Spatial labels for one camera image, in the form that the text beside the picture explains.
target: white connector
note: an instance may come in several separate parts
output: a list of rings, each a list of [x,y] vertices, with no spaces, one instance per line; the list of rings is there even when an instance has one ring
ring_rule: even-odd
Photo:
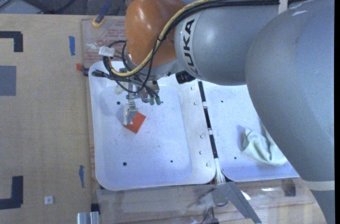
[[[99,49],[99,55],[106,56],[106,57],[113,57],[113,55],[115,55],[115,49],[102,46]]]

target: orange cap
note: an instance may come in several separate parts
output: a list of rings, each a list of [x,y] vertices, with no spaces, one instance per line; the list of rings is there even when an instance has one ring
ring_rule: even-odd
[[[185,6],[181,0],[134,0],[126,10],[126,48],[132,62],[139,65],[152,51],[157,37],[173,15]],[[174,30],[163,41],[152,66],[176,58]]]

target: orange square object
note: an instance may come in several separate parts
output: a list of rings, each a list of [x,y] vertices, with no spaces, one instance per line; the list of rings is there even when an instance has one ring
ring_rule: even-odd
[[[124,125],[124,127],[129,129],[133,133],[138,133],[139,128],[141,127],[145,119],[146,119],[146,116],[138,112],[136,113],[136,116],[134,117],[134,119],[132,119],[132,124]]]

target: black corner marker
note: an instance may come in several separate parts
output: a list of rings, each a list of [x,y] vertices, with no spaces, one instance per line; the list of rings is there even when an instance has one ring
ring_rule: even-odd
[[[23,203],[23,176],[12,177],[10,199],[0,200],[0,210],[20,208]]]
[[[20,31],[0,31],[0,38],[13,38],[14,52],[23,52],[23,36]]]

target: white small cube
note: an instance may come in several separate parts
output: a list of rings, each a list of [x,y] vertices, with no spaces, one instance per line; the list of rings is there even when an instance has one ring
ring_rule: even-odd
[[[45,205],[50,205],[54,203],[53,196],[45,196]]]

